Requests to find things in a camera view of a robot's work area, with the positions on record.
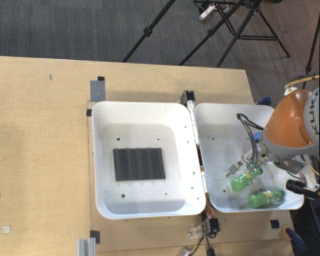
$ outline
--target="black mat in bin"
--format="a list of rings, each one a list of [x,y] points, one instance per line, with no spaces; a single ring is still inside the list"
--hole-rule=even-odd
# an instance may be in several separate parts
[[[161,148],[114,148],[115,180],[164,180]]]

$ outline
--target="blue object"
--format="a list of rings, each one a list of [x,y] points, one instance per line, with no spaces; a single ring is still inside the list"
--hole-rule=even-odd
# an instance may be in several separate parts
[[[300,237],[300,235],[298,235],[292,229],[286,228],[285,232],[292,239],[292,241],[294,242],[294,244],[296,245],[296,247],[299,249],[300,252],[304,253],[308,249],[305,242]]]
[[[262,131],[257,132],[253,137],[255,141],[260,141]]]
[[[270,106],[272,102],[272,97],[271,96],[267,96],[265,98],[263,98],[262,100],[260,100],[258,103],[256,103],[256,105],[267,105]]]

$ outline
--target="white sticker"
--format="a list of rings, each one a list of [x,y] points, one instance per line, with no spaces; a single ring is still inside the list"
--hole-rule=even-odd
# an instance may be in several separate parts
[[[10,229],[11,229],[10,225],[2,226],[2,234],[9,234],[10,233]]]

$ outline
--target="gray carpet floor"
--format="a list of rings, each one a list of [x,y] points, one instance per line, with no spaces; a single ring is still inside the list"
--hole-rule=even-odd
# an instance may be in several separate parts
[[[150,25],[167,0],[0,0],[0,55],[120,62]],[[238,41],[221,68],[244,69],[253,99],[272,96],[273,106],[290,80],[305,73],[320,13],[319,0],[263,1],[261,9],[291,54],[275,41]],[[231,21],[237,28],[248,9]],[[131,63],[177,65],[219,20],[198,20],[192,0],[177,0],[134,55]],[[271,35],[256,14],[247,35]],[[187,66],[215,67],[232,36],[223,25]],[[312,62],[319,72],[319,40]],[[314,81],[310,90],[319,86]]]

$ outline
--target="wooden table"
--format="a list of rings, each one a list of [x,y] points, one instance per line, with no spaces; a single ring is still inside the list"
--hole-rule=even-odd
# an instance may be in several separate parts
[[[86,109],[90,81],[98,76],[105,77],[109,101],[176,102],[194,90],[196,103],[253,103],[244,70],[0,57],[0,226],[11,226],[9,234],[0,233],[1,256],[73,256],[77,239],[89,237]],[[269,227],[274,219],[292,226],[288,211],[217,216],[217,256],[293,256],[281,230]],[[111,241],[118,242],[98,255],[176,256],[198,242],[181,234],[198,219],[133,220],[130,237],[114,222]],[[157,225],[157,240],[135,240]],[[196,255],[205,251],[202,245]]]

